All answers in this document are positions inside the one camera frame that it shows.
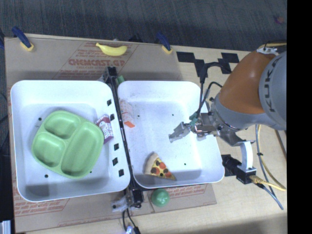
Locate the white plastic tray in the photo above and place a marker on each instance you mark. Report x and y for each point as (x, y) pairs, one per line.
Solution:
(73, 94)
(170, 101)

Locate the green toy apple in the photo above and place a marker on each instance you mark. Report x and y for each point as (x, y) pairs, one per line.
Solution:
(160, 197)

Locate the brown cardboard board red print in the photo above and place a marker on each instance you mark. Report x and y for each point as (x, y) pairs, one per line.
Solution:
(73, 62)

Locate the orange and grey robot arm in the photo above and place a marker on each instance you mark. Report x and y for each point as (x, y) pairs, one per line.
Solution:
(246, 86)

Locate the yellow banana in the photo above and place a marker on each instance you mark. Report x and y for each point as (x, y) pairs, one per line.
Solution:
(112, 49)

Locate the maroon and white small carton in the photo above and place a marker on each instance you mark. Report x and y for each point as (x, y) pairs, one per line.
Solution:
(106, 128)

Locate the thin black and white rod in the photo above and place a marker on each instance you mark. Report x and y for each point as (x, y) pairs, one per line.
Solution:
(123, 135)

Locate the green divided plate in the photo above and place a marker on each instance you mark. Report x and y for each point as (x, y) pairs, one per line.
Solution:
(68, 144)

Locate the clear bottle with orange cap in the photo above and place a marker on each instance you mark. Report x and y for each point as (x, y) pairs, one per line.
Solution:
(126, 113)

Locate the black cylinder on white bracket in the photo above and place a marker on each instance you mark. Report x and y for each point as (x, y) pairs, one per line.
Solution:
(245, 172)

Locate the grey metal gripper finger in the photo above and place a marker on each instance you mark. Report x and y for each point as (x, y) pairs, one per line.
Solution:
(174, 136)
(182, 126)

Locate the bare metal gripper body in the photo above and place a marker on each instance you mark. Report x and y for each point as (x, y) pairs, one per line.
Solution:
(207, 127)

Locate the toy pizza slice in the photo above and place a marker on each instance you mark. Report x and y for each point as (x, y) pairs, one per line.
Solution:
(158, 168)

